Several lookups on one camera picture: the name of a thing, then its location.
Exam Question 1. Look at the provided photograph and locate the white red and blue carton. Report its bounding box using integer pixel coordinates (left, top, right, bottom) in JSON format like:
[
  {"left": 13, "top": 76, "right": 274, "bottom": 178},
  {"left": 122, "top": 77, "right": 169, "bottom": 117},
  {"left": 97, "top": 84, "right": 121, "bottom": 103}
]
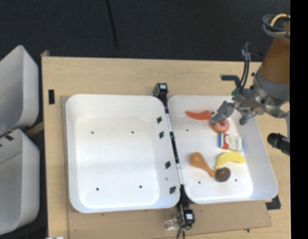
[{"left": 217, "top": 132, "right": 243, "bottom": 153}]

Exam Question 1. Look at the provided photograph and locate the pink doughnut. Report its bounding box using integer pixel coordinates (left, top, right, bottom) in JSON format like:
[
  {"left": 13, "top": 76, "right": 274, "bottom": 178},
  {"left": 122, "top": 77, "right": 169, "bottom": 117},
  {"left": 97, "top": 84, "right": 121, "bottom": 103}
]
[{"left": 209, "top": 119, "right": 230, "bottom": 134}]

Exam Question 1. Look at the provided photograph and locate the orange chicken drumstick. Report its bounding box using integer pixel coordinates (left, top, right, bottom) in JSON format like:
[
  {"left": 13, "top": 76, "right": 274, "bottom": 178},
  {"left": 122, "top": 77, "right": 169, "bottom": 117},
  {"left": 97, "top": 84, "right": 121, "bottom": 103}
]
[{"left": 189, "top": 151, "right": 217, "bottom": 179}]

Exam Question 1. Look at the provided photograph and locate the white plastic tray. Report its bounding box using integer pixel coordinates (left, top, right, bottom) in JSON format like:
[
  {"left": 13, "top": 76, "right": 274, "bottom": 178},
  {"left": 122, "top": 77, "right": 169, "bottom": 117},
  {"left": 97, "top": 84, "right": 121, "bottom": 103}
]
[
  {"left": 167, "top": 95, "right": 279, "bottom": 205},
  {"left": 65, "top": 94, "right": 181, "bottom": 214}
]

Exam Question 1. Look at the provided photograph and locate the orange carrot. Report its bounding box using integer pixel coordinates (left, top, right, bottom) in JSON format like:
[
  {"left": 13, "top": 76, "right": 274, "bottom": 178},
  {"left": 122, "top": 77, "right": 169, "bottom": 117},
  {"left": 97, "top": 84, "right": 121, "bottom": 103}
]
[{"left": 185, "top": 110, "right": 213, "bottom": 121}]

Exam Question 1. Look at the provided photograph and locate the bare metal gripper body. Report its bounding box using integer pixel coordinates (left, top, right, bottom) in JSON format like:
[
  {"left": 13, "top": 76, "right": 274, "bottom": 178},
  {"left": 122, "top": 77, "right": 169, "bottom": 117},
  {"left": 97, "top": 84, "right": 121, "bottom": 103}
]
[{"left": 233, "top": 84, "right": 290, "bottom": 119}]

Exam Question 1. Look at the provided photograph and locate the black cylinder on white bracket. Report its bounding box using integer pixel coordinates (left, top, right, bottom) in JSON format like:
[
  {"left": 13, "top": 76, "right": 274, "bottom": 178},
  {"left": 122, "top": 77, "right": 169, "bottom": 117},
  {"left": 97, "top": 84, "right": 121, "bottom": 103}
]
[{"left": 267, "top": 111, "right": 291, "bottom": 156}]

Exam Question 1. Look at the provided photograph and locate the yellow banana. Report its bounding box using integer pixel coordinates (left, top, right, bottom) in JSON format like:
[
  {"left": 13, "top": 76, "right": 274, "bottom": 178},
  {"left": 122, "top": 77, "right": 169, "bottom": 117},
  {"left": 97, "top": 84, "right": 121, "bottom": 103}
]
[{"left": 214, "top": 151, "right": 247, "bottom": 170}]

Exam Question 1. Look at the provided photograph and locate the black block with wires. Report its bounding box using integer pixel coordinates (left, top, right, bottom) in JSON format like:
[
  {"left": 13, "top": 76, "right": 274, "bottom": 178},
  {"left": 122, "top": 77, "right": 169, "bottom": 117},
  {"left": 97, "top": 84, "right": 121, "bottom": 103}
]
[
  {"left": 153, "top": 82, "right": 169, "bottom": 97},
  {"left": 179, "top": 208, "right": 196, "bottom": 226}
]

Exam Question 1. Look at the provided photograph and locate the brown round biscuit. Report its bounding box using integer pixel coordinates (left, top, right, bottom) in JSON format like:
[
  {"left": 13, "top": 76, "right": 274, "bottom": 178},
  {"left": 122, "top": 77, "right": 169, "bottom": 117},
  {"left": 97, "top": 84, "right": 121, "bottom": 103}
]
[{"left": 215, "top": 167, "right": 231, "bottom": 183}]

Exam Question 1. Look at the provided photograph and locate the thin black and white rod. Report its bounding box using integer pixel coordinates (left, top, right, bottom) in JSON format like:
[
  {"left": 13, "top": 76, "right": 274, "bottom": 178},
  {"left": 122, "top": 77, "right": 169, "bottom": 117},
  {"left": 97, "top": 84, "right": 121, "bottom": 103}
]
[{"left": 160, "top": 95, "right": 187, "bottom": 209}]

